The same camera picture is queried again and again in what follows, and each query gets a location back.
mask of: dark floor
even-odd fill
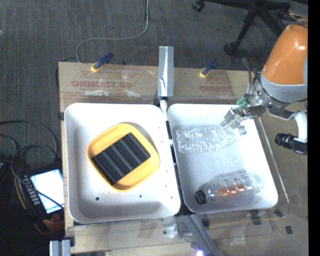
[[[96,62],[108,52],[111,64],[157,66],[159,46],[174,46],[174,66],[201,69],[213,58],[218,69],[262,69],[277,36],[256,18],[238,52],[229,56],[224,45],[234,42],[247,12],[243,9],[206,2],[202,11],[192,8],[193,0],[150,0],[146,32],[126,40],[91,40],[78,51],[81,61]],[[145,0],[0,0],[0,154],[12,157],[15,149],[27,145],[54,147],[48,127],[60,147],[59,61],[75,61],[77,46],[90,38],[128,38],[145,29]],[[291,10],[308,13],[308,6],[291,2]],[[278,11],[271,15],[284,28]],[[52,161],[44,146],[34,146],[15,160],[35,167]],[[0,186],[0,255],[46,256],[50,236],[38,233],[28,221],[17,197],[11,173]]]

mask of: caster wheel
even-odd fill
[[[234,55],[237,52],[238,48],[235,43],[231,42],[231,43],[225,44],[223,49],[226,54]]]
[[[196,11],[196,12],[200,12],[203,8],[205,7],[205,4],[203,1],[197,1],[192,5],[192,8]]]

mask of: clear plastic bottle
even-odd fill
[[[246,133],[244,126],[232,129],[220,124],[197,125],[178,129],[175,140],[181,153],[216,152],[238,141]]]
[[[218,204],[226,200],[254,195],[262,189],[260,177],[257,174],[247,173],[208,184],[195,193],[195,199],[200,205]]]

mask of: screen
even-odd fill
[[[53,199],[58,204],[64,205],[64,179],[58,169],[33,175],[30,178],[36,190]],[[39,197],[48,214],[61,209],[60,206],[45,196],[39,194]]]

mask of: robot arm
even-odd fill
[[[275,142],[298,154],[308,152],[307,111],[291,112],[288,105],[308,98],[308,25],[289,24],[275,43],[262,71],[249,83],[247,92],[224,117],[222,126],[236,128],[247,119],[268,112],[276,118],[294,118],[298,136],[279,133]]]

